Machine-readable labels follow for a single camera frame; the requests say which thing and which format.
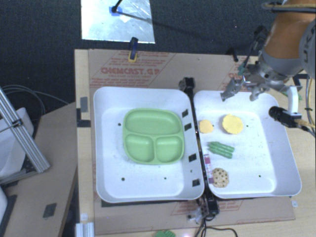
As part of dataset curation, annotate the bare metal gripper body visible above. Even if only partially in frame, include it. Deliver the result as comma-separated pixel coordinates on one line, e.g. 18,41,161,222
242,63,288,92

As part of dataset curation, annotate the large yellow round biscuit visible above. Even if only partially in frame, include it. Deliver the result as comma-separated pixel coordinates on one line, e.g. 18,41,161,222
221,114,244,135

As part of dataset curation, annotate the small yellow round biscuit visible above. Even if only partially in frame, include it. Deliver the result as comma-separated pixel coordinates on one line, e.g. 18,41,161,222
198,119,214,134

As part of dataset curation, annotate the thin black and white rod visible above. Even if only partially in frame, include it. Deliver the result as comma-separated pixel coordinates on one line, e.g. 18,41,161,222
186,87,210,202

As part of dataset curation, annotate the green bean bundle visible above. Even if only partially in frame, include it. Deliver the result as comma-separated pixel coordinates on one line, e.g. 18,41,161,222
207,141,235,159

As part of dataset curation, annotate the white plastic tray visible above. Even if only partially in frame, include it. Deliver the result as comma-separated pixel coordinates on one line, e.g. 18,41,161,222
193,90,303,199
93,86,205,203

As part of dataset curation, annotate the brown cardboard board red print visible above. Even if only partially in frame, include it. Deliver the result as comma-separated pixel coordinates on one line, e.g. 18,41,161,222
87,48,296,236

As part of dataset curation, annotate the pink and white packet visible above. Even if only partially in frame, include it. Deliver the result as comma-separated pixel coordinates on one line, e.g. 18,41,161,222
203,153,214,184

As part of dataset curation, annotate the beige chocolate chip cookie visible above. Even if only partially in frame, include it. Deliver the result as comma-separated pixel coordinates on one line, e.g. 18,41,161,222
211,167,230,188

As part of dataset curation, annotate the green divided plate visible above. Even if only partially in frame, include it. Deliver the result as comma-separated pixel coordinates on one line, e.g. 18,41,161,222
122,108,186,164

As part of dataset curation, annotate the green ribbed toy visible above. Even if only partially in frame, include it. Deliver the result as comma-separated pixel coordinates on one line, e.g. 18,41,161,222
154,229,176,237

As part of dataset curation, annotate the black cylinder on white bracket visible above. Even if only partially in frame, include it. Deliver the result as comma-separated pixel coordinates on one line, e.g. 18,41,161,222
268,84,303,128

